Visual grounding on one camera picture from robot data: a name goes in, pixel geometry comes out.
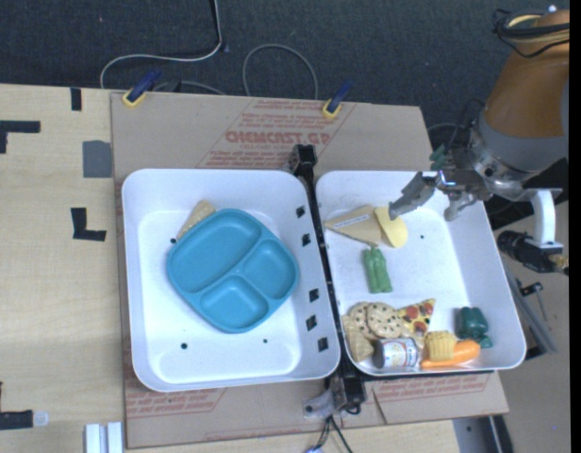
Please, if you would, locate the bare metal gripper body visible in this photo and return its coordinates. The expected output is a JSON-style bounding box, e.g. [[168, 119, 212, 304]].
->
[[434, 146, 538, 203]]

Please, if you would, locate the yellow potato chip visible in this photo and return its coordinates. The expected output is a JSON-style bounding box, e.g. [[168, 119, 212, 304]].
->
[[373, 206, 409, 249]]

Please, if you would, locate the tan cheese wedge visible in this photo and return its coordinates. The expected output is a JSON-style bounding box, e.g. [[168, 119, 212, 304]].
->
[[323, 204, 383, 247]]

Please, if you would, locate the white plastic tray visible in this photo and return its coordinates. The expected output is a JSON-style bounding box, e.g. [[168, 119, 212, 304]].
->
[[314, 170, 528, 377], [121, 167, 341, 393]]

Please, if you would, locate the green asparagus bundle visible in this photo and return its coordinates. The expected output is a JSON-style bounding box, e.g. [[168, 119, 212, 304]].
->
[[362, 246, 394, 295]]

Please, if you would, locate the pizza slice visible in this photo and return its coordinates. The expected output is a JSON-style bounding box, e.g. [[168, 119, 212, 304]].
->
[[394, 297, 437, 344]]

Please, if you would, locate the green bell pepper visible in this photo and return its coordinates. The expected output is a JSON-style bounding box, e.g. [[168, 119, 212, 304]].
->
[[455, 306, 494, 350]]

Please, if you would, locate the chocolate chip biscuit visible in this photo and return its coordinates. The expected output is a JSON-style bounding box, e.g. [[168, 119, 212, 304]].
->
[[365, 302, 405, 341], [348, 301, 372, 337]]

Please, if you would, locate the yellow corn piece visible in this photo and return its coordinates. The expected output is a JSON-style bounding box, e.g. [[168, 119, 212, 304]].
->
[[423, 329, 459, 362]]

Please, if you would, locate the orange carrot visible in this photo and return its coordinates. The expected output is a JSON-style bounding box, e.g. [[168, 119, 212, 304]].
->
[[420, 339, 482, 370]]

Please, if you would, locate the small white and red can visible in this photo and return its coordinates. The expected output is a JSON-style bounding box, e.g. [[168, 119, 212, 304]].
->
[[371, 337, 421, 372]]

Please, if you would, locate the blue divided plate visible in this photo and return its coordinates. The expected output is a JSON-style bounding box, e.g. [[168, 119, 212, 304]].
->
[[166, 208, 301, 335]]

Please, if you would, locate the brown cardboard board red print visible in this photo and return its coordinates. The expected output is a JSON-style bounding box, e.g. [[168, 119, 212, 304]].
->
[[109, 91, 510, 450]]

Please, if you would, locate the black cylinder on white bracket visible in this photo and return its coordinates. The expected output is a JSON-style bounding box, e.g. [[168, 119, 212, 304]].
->
[[496, 189, 569, 276]]

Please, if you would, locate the black block with thin wires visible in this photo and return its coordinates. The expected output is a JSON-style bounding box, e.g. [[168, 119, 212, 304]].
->
[[290, 143, 318, 176], [338, 373, 368, 409]]

